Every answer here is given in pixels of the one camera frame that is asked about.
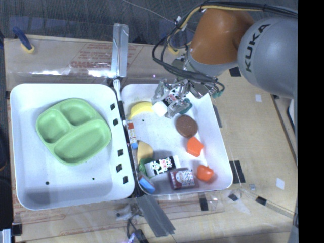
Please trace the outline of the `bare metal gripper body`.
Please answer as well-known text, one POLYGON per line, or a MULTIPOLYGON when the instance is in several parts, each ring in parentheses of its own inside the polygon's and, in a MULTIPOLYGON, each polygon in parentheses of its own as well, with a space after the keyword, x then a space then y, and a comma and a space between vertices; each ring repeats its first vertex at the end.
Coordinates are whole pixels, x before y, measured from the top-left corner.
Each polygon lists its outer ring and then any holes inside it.
POLYGON ((195 98, 202 98, 204 95, 217 95, 218 87, 214 83, 201 83, 188 79, 176 79, 175 87, 179 90, 181 97, 191 93, 195 98))

